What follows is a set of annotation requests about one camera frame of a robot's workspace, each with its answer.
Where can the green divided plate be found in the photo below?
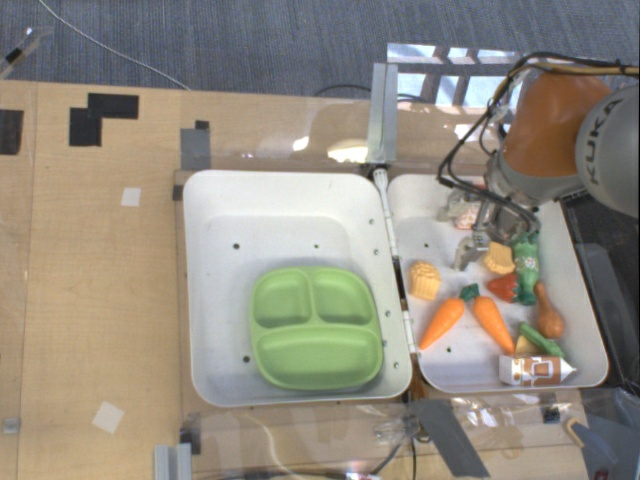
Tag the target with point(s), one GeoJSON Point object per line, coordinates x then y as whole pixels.
{"type": "Point", "coordinates": [315, 348]}

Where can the yellow ridged biscuit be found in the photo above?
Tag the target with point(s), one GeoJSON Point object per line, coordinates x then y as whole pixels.
{"type": "Point", "coordinates": [500, 259]}

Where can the yellow cheese wedge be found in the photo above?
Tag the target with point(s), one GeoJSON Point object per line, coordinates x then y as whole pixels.
{"type": "Point", "coordinates": [525, 346]}

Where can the white plastic tray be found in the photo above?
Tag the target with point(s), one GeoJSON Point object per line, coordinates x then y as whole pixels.
{"type": "Point", "coordinates": [280, 213]}
{"type": "Point", "coordinates": [440, 368]}

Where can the orange carrot with green top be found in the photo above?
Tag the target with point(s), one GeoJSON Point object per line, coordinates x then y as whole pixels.
{"type": "Point", "coordinates": [445, 320]}

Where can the yellow corn piece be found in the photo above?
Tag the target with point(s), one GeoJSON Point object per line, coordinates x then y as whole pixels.
{"type": "Point", "coordinates": [425, 280]}

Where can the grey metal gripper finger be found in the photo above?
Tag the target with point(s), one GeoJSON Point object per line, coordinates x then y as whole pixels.
{"type": "Point", "coordinates": [466, 255]}

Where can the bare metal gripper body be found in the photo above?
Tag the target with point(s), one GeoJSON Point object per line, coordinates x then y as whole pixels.
{"type": "Point", "coordinates": [507, 223]}

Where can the green patterned bottle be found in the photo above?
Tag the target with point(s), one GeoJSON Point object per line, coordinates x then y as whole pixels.
{"type": "Point", "coordinates": [526, 268]}

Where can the pink and white packet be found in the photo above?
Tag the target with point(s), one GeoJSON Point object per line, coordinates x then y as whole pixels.
{"type": "Point", "coordinates": [466, 217]}

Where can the green pea pod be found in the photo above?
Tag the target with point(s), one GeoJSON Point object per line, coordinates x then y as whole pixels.
{"type": "Point", "coordinates": [540, 340]}

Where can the white and brown carton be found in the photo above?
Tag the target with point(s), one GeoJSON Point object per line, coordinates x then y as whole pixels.
{"type": "Point", "coordinates": [535, 369]}

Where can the brown chicken drumstick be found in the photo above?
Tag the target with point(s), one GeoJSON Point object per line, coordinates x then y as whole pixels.
{"type": "Point", "coordinates": [549, 320]}

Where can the red strawberry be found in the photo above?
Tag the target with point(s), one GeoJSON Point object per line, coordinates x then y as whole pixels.
{"type": "Point", "coordinates": [504, 288]}

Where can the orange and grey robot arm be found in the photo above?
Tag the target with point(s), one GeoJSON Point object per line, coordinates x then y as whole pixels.
{"type": "Point", "coordinates": [550, 118]}

